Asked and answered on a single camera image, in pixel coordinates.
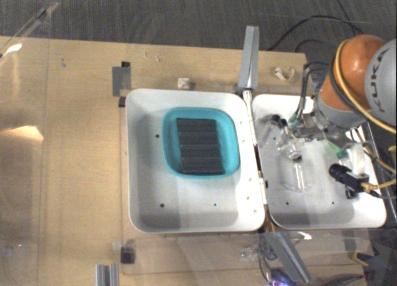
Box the black cylinder on white bracket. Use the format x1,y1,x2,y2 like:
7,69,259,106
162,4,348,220
328,143,372,199

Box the dark grey ribbed block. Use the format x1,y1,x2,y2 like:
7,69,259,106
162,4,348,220
176,117,226,176

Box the teal plastic bowl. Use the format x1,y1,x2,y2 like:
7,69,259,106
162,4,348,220
161,106,241,182

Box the clear plastic bottle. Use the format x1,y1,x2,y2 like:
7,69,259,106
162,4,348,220
259,113,282,148
280,162,311,193

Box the white plastic tray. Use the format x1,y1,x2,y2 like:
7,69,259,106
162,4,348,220
251,94,388,230
125,88,267,234

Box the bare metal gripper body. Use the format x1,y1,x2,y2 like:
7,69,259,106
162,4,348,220
293,112,350,150

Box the thin black and white rod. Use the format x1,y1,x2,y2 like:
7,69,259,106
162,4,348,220
243,90,271,233

